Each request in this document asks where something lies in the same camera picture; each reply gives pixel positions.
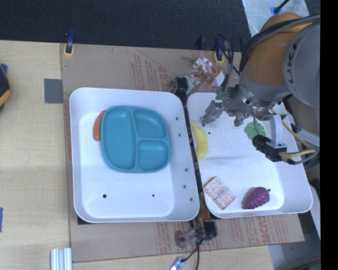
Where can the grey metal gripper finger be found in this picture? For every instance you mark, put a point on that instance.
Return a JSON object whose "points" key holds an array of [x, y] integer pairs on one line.
{"points": [[211, 113], [239, 120]]}

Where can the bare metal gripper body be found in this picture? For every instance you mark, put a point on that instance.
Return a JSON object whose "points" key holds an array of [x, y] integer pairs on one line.
{"points": [[236, 104]]}

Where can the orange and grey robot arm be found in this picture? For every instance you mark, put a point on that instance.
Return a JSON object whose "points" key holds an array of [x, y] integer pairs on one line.
{"points": [[267, 58]]}

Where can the green leafy toy vegetable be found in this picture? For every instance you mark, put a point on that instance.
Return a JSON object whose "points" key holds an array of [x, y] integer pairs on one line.
{"points": [[250, 131]]}

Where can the yellow banana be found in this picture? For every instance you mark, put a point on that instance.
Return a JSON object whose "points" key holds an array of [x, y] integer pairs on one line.
{"points": [[201, 142]]}

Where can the thin black rod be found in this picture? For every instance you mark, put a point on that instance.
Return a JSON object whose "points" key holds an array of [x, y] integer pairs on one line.
{"points": [[193, 150]]}

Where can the brown and white carton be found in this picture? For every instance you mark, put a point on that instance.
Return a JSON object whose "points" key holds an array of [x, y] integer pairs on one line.
{"points": [[205, 69]]}

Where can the white plastic tray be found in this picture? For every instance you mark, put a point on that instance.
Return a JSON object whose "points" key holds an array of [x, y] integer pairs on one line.
{"points": [[242, 164], [129, 195]]}

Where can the pink patterned carton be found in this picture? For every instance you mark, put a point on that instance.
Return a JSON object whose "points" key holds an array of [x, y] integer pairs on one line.
{"points": [[219, 193]]}

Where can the purple grapes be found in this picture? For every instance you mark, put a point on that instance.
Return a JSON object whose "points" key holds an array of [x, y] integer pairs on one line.
{"points": [[256, 198]]}

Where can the blue divided plate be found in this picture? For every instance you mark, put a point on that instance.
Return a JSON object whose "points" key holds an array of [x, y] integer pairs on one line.
{"points": [[121, 139]]}

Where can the brown cardboard board, red print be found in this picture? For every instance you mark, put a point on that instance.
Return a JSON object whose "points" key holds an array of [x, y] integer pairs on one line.
{"points": [[107, 66]]}

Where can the orange sausage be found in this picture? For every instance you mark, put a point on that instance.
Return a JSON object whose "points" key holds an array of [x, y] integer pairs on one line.
{"points": [[96, 131]]}

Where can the black cylinder on white bracket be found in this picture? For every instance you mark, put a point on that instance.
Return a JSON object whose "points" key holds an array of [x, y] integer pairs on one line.
{"points": [[270, 148]]}

